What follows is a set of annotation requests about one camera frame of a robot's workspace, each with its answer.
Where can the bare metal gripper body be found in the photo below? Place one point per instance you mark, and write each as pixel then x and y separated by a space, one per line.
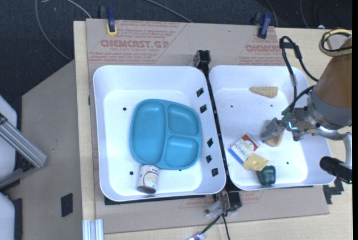
pixel 302 118

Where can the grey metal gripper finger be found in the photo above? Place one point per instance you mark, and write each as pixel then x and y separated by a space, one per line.
pixel 272 128
pixel 299 135

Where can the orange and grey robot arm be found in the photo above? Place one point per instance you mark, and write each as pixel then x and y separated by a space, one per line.
pixel 337 79

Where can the tan bread slice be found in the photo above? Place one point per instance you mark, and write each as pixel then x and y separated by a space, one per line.
pixel 275 141

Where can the white plastic tray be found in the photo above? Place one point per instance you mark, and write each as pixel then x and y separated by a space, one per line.
pixel 156 79
pixel 246 115

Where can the red, white and blue carton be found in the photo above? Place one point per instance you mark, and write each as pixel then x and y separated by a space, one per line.
pixel 243 148

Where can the tan waffle slice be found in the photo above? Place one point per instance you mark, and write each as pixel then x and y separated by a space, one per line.
pixel 265 91

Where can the yellow cheese wedge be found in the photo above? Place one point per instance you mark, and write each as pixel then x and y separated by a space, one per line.
pixel 254 162

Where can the green bell pepper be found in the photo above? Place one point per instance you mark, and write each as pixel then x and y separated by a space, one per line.
pixel 267 175

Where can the blue divided plate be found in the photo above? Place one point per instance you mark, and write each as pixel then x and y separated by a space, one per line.
pixel 153 132

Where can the white and orange can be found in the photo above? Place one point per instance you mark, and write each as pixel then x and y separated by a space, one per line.
pixel 148 177

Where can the brown cardboard board, red print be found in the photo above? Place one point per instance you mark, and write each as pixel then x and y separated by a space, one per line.
pixel 145 43

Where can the black cylinder on white bracket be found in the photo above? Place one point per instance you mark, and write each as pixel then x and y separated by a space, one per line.
pixel 334 166

